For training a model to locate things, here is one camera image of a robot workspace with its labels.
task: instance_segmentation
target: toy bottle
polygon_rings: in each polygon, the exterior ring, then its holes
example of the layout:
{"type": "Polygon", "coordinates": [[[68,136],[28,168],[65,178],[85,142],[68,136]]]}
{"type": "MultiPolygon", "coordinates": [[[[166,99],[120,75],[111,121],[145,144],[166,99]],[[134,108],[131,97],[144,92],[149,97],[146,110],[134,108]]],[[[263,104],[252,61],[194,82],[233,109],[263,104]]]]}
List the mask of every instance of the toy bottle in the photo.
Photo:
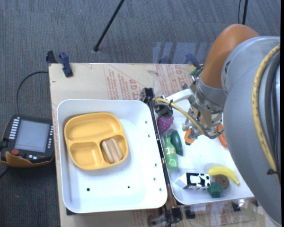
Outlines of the toy bottle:
{"type": "Polygon", "coordinates": [[[163,147],[165,161],[168,169],[178,168],[178,157],[176,154],[176,148],[171,143],[170,135],[164,135],[165,145],[163,147]]]}

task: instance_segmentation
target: gray floor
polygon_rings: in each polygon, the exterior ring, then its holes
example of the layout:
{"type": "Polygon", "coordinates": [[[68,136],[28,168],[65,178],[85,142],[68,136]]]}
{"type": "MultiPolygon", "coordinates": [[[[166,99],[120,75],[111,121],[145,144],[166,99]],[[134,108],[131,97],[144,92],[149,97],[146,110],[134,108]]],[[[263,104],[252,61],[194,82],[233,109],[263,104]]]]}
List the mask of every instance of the gray floor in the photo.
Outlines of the gray floor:
{"type": "MultiPolygon", "coordinates": [[[[242,23],[244,1],[239,10],[240,0],[125,0],[94,52],[120,0],[0,0],[0,140],[17,112],[19,84],[47,71],[48,51],[57,60],[66,52],[71,62],[186,63],[191,53],[202,63],[219,33],[242,23]]],[[[248,0],[245,24],[280,36],[281,0],[248,0]]],[[[23,83],[19,109],[51,117],[47,74],[23,83]]],[[[5,168],[0,163],[0,173],[5,168]]],[[[0,178],[0,227],[59,226],[54,162],[15,171],[0,178]]]]}

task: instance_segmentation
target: black clamp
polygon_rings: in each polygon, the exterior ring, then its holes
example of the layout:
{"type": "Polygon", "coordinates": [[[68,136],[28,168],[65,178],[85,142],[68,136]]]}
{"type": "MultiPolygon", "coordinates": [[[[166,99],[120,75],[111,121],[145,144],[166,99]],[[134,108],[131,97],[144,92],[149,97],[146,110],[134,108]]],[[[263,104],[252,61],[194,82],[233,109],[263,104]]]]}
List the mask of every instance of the black clamp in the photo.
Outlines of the black clamp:
{"type": "Polygon", "coordinates": [[[60,59],[60,63],[63,64],[63,72],[65,74],[66,77],[72,76],[72,70],[71,70],[71,66],[70,66],[70,59],[67,55],[67,53],[65,52],[61,52],[59,54],[59,59],[60,59]]]}

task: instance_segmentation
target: yellow plate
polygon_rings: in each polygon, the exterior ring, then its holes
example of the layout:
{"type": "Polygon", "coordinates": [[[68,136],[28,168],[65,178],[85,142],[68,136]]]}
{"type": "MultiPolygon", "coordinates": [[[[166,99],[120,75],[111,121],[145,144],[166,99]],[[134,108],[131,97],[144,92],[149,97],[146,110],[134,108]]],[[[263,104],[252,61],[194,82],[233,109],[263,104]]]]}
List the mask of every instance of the yellow plate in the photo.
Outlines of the yellow plate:
{"type": "Polygon", "coordinates": [[[128,155],[128,143],[123,127],[111,113],[99,112],[76,116],[67,121],[64,138],[73,163],[84,170],[96,170],[124,161],[128,155]],[[109,163],[101,144],[104,140],[116,140],[123,158],[109,163]]]}

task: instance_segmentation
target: yellow banana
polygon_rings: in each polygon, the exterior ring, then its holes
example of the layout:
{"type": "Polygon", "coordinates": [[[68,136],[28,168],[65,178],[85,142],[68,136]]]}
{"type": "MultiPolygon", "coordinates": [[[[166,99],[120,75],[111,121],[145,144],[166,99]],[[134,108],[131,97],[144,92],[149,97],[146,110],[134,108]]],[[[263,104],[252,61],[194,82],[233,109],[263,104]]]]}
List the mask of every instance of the yellow banana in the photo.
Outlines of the yellow banana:
{"type": "Polygon", "coordinates": [[[208,170],[207,173],[209,175],[213,175],[213,176],[224,175],[224,176],[230,178],[231,180],[233,180],[236,183],[236,185],[240,184],[240,182],[236,178],[234,171],[231,170],[230,168],[226,167],[226,166],[222,166],[222,165],[213,166],[208,170]]]}

